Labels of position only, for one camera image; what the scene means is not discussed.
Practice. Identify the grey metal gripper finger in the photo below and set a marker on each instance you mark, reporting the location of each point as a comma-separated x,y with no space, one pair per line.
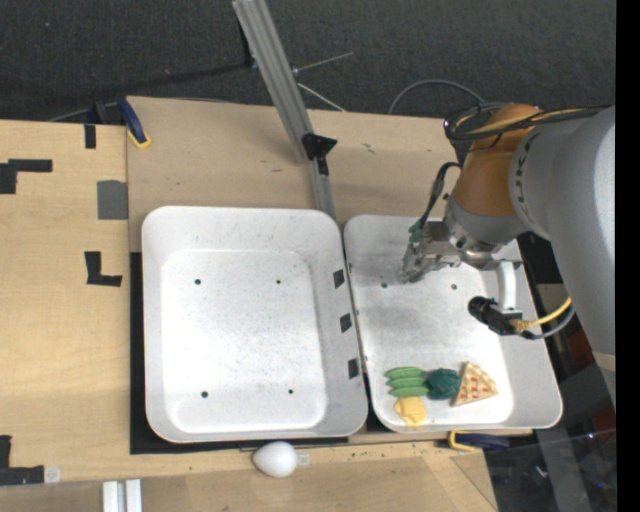
421,271
407,270

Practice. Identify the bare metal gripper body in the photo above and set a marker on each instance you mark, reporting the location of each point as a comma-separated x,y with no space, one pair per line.
440,245

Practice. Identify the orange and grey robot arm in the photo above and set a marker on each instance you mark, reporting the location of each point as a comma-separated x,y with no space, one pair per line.
565,200

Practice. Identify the white plastic tray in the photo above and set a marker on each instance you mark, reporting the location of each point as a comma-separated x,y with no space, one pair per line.
425,325
245,330

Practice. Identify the green pea pods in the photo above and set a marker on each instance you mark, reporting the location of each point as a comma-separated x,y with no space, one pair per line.
406,382

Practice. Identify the green broccoli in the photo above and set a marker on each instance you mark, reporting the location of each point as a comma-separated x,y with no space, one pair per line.
443,384

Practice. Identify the pizza slice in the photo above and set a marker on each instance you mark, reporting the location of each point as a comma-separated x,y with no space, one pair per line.
472,386

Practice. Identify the yellow toy food piece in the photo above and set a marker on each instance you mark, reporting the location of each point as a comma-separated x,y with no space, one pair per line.
411,411

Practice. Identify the white egg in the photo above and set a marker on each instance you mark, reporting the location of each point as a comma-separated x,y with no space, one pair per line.
276,459

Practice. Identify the black cylinder on white bracket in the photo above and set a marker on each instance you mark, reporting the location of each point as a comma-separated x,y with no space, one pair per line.
500,316

